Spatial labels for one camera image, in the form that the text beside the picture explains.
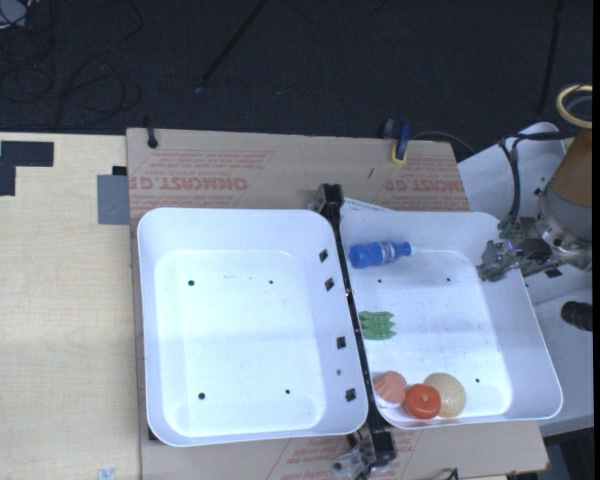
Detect beige round bread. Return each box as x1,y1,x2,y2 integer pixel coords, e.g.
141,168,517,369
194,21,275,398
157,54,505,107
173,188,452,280
423,372,468,419

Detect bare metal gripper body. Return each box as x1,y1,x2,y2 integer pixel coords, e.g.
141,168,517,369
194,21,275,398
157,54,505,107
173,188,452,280
513,216,593,276

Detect black block with thin wires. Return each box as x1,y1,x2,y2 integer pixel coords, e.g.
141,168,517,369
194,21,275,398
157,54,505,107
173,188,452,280
314,183,344,215
369,429,399,468

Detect thin black rod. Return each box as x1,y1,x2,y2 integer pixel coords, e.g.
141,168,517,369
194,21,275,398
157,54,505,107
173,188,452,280
328,202,384,437

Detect pink shell-shaped toy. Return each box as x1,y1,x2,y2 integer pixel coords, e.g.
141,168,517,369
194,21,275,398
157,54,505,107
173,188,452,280
372,370,409,410

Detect red tomato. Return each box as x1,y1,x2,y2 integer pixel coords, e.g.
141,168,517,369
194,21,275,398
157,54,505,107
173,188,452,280
404,383,443,421

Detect blue plastic bottle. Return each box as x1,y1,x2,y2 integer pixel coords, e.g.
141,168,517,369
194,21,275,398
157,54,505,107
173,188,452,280
348,239,417,270

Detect black cylinder on white bracket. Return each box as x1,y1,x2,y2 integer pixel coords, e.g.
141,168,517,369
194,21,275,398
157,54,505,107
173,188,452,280
560,299,593,333

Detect green pea pods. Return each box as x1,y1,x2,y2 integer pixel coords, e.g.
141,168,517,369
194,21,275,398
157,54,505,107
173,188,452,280
357,310,398,342

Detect brown cardboard board red print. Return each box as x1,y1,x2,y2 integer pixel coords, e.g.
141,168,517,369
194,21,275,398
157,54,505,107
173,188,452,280
125,127,552,480

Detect white plastic tray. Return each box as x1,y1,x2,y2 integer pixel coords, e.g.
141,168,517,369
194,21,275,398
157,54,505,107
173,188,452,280
136,206,370,449
338,209,565,430

